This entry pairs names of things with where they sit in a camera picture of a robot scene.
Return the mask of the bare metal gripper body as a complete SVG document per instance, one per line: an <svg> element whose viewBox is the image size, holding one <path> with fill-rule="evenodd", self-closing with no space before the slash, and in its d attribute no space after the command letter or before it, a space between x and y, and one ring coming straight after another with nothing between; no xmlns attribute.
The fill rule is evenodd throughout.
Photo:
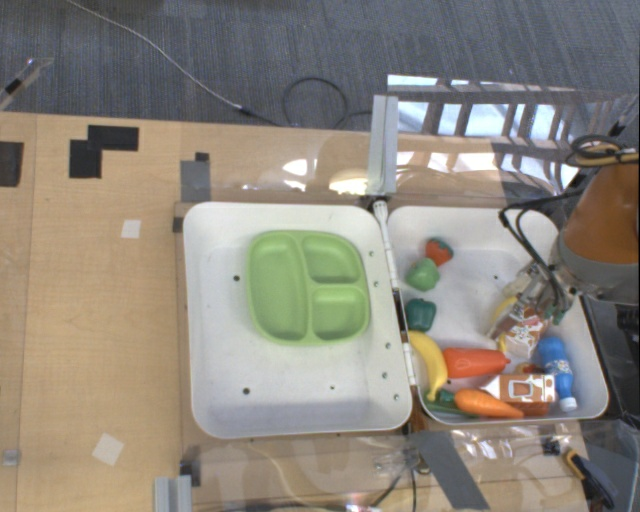
<svg viewBox="0 0 640 512"><path fill-rule="evenodd" d="M527 310L542 320L563 320L573 305L576 288L558 277L554 269L529 263L508 284L508 297L515 298L509 311L514 320L523 319Z"/></svg>

